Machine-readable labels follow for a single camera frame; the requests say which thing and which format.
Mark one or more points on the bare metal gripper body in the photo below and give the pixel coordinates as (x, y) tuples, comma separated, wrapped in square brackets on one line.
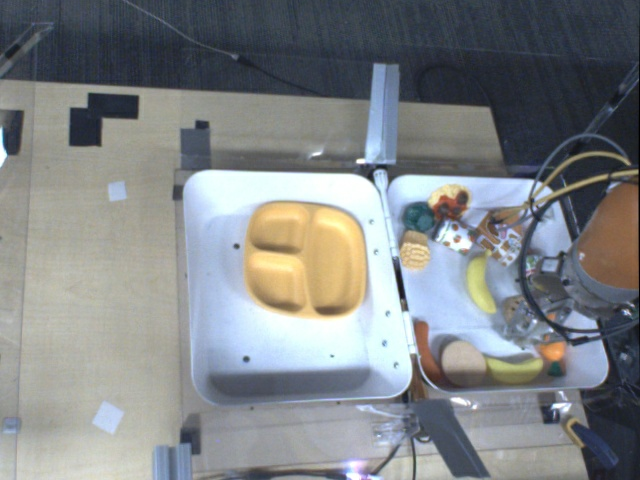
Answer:
[(545, 302)]

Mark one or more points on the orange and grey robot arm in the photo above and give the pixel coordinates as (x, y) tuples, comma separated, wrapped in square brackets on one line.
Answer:
[(612, 238)]

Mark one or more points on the brown biscuit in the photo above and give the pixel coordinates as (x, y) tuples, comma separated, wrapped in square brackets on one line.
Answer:
[(511, 308)]

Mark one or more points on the small green can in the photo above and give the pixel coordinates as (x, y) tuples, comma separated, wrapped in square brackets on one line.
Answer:
[(531, 268)]

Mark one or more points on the orange carrot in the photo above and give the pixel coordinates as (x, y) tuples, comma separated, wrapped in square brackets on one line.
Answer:
[(552, 353)]

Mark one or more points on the yellow banana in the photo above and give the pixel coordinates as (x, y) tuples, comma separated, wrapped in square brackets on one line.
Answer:
[(480, 280), (515, 370)]

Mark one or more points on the brown and white carton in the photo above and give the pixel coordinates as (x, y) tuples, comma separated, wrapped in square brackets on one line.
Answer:
[(500, 240)]

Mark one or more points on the white plastic tray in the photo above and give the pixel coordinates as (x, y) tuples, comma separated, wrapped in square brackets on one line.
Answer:
[(215, 268), (450, 298)]

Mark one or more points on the tan round bread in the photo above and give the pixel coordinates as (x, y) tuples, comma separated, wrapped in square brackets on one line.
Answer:
[(462, 364)]

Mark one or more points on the white carton with orange print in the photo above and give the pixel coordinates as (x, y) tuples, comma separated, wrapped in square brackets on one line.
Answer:
[(452, 238)]

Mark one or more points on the orange sausage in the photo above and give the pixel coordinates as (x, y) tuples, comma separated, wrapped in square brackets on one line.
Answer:
[(426, 348)]

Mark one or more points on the yellow corn cob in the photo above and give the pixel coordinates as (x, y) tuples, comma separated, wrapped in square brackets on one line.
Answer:
[(415, 250)]

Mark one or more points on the pizza slice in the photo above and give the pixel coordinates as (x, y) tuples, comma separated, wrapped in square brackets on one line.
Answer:
[(447, 198)]

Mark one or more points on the green broccoli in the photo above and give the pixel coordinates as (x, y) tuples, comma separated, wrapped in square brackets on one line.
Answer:
[(418, 217)]

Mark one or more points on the thin black and white rod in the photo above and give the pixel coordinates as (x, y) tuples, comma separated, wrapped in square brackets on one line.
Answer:
[(395, 248)]

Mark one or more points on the orange divided plate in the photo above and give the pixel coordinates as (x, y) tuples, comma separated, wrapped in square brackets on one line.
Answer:
[(305, 258)]

